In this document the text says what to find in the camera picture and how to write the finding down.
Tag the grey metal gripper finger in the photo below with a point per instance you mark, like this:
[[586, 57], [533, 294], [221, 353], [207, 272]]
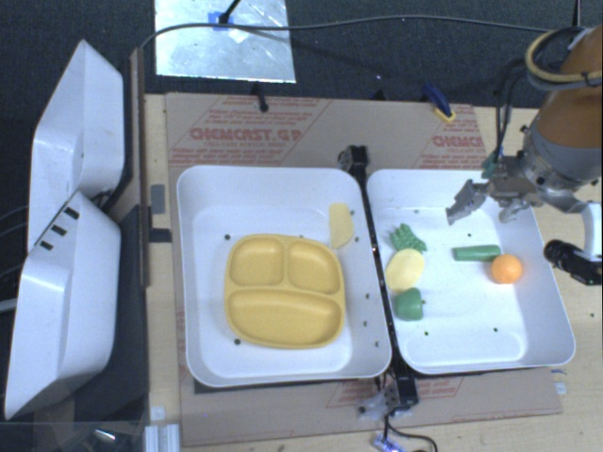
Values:
[[512, 211], [466, 201]]

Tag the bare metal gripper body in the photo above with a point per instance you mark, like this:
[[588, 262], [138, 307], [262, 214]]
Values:
[[513, 184]]

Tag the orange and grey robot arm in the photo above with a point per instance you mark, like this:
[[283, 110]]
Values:
[[572, 116]]

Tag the green cucumber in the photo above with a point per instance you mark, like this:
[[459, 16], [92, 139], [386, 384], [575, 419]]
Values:
[[476, 253]]

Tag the orange fruit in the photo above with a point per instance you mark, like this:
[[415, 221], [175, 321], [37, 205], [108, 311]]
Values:
[[507, 268]]

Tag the green leafy vegetable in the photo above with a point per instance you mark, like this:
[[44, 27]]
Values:
[[406, 239]]

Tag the thin black rod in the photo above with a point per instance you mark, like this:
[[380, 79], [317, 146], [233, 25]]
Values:
[[377, 252]]

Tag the green bell pepper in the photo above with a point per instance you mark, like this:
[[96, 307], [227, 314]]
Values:
[[408, 305]]

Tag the white plastic tray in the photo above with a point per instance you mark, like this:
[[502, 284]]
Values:
[[282, 196], [471, 327]]

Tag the pale yellow slice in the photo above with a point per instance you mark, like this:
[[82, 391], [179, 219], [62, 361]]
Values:
[[340, 226]]

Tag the brown cardboard board red print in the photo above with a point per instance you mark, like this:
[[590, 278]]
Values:
[[301, 125]]

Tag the yellow divided plate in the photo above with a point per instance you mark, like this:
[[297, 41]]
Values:
[[282, 295]]

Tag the black cylinder on white bracket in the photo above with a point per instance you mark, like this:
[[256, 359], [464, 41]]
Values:
[[570, 258]]

